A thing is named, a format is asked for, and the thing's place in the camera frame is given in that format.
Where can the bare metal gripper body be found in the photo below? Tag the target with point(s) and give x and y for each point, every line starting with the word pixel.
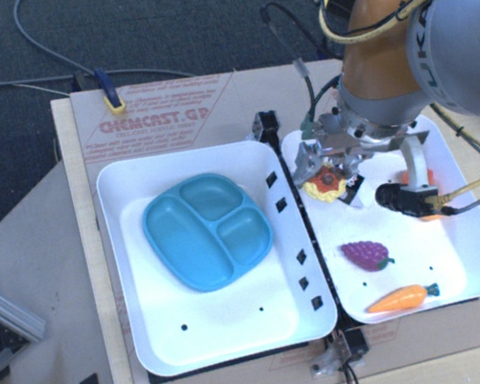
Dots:
pixel 349 132

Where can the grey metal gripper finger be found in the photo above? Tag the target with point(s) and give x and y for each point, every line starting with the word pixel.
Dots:
pixel 353 164
pixel 304 163

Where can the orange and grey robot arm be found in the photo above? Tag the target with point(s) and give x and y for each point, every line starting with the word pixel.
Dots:
pixel 385 50

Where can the black and white packet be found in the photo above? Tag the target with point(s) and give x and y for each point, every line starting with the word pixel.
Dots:
pixel 350 192

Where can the yellow and red pizza slice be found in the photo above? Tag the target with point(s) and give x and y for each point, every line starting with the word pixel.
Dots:
pixel 325 192

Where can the purple grapes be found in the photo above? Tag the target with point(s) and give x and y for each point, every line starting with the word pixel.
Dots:
pixel 363 254

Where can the orange round toy food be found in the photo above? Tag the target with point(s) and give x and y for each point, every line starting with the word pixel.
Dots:
pixel 430 217

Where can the white plastic tray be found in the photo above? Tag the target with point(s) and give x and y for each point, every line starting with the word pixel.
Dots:
pixel 227 326
pixel 439 252

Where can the brown cardboard board red print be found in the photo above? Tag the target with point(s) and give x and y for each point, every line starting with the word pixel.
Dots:
pixel 190 117

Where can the blue divided plate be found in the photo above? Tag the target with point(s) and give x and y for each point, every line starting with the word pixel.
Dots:
pixel 201 234

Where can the orange carrot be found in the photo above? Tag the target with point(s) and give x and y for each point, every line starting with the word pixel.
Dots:
pixel 399 299

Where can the black cylinder on white bracket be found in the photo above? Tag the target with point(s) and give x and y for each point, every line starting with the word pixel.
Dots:
pixel 406 196

